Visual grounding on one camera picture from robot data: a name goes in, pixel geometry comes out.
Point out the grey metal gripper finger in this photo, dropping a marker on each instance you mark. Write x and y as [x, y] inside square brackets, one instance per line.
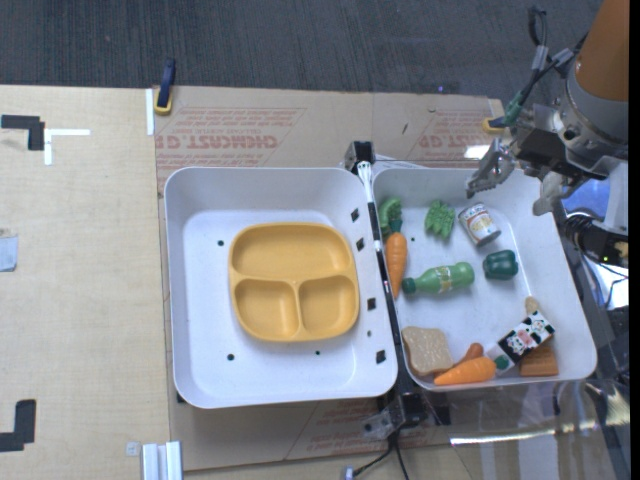
[549, 193]
[491, 170]

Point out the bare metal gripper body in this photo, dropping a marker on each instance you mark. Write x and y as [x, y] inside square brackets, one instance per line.
[575, 143]

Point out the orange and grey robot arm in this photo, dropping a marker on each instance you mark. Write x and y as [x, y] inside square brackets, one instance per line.
[607, 43]

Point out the small white and red can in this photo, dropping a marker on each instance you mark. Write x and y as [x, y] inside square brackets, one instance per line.
[480, 225]

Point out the green toy grapes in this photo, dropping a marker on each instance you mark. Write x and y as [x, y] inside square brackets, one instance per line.
[440, 220]

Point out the dark green bell pepper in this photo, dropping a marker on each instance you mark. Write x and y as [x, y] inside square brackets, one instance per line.
[500, 264]

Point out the light green toy vegetable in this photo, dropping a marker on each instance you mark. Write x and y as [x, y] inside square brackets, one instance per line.
[387, 210]

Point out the small beige round piece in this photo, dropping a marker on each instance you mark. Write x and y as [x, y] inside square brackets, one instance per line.
[531, 305]

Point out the green plastic bottle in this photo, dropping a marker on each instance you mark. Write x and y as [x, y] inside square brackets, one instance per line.
[442, 279]

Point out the orange carrot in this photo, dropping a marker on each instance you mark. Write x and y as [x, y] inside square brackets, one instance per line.
[465, 372]
[397, 263]

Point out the white plastic tray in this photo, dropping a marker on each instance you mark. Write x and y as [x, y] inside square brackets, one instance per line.
[210, 318]
[480, 313]

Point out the thin black and white rod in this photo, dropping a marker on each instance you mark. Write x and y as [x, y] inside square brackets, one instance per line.
[381, 263]

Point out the cow print milk carton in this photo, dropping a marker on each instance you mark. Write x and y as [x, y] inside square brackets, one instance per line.
[525, 339]

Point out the orange brown biscuit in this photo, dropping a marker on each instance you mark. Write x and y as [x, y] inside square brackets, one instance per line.
[540, 364]

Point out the small orange sausage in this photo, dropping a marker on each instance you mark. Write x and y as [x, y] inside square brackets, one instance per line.
[473, 352]

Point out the beige bread slice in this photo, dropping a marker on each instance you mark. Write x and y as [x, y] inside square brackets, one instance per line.
[426, 350]

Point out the yellow divided plate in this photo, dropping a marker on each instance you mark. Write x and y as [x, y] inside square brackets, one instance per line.
[292, 253]

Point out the brown cardboard board red print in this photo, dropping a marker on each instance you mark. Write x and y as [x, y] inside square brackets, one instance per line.
[250, 133]

